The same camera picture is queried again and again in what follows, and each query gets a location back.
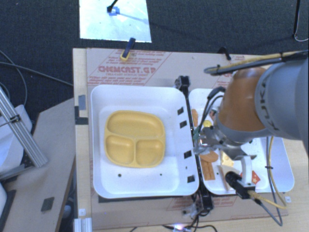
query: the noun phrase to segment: dark floor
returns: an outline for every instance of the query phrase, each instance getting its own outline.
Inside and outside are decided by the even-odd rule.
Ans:
[[[308,4],[301,0],[299,37],[308,37]],[[308,49],[296,42],[296,0],[147,0],[152,43],[136,49],[235,54],[269,54]],[[0,0],[0,50],[15,64],[72,83],[74,47],[123,48],[123,42],[81,40],[79,0]],[[12,103],[25,91],[15,69],[0,65],[0,82]],[[28,86],[26,109],[38,113],[73,97],[72,87],[22,71]]]

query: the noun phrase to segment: yellow cable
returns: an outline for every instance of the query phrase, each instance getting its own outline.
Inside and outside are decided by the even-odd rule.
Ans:
[[[274,141],[274,137],[271,137],[270,139],[270,144],[269,144],[269,154],[268,154],[268,162],[269,162],[269,165],[271,166],[271,149],[272,149],[272,144],[273,144],[273,141]],[[277,203],[274,203],[273,201],[271,200],[268,200],[264,197],[262,197],[261,195],[259,195],[258,193],[256,193],[255,191],[248,191],[248,194],[252,197],[252,198],[255,198],[255,199],[259,199],[259,200],[263,200],[279,209],[286,209],[287,208],[287,205],[286,205],[286,202],[284,200],[284,198],[281,196],[281,194],[279,193],[278,189],[277,189],[277,186],[276,186],[276,183],[274,181],[274,176],[272,175],[272,170],[269,169],[269,175],[270,175],[270,179],[271,179],[271,182],[273,183],[273,186],[274,186],[274,189],[276,191],[276,194],[278,195],[278,197],[280,198],[281,202],[283,203],[283,206],[282,205],[279,205]]]
[[[282,53],[282,54],[280,54],[280,53],[269,54],[269,55],[264,55],[264,56],[260,56],[260,57],[250,58],[250,59],[243,60],[243,61],[233,63],[233,64],[230,64],[230,65],[221,66],[219,68],[218,67],[209,68],[207,70],[208,71],[224,70],[224,69],[229,69],[231,67],[235,67],[235,66],[238,66],[238,65],[247,64],[247,63],[251,63],[251,62],[273,59],[273,58],[287,57],[287,56],[293,55],[295,53],[297,53],[297,51],[296,52],[295,51],[294,52],[285,52],[285,53]]]

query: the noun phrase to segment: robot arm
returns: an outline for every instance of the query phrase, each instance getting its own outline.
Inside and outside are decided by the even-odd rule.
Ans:
[[[200,132],[195,153],[239,148],[264,136],[302,140],[308,153],[308,58],[239,70],[213,127]]]

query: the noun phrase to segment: yellow divided plate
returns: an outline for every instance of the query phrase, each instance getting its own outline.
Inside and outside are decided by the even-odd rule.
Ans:
[[[106,156],[117,165],[155,167],[164,157],[164,126],[152,114],[117,111],[107,118],[104,144]]]

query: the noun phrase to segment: protective paper film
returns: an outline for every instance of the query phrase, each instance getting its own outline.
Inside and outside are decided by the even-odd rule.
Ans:
[[[79,0],[80,37],[82,39],[151,43],[146,0]]]

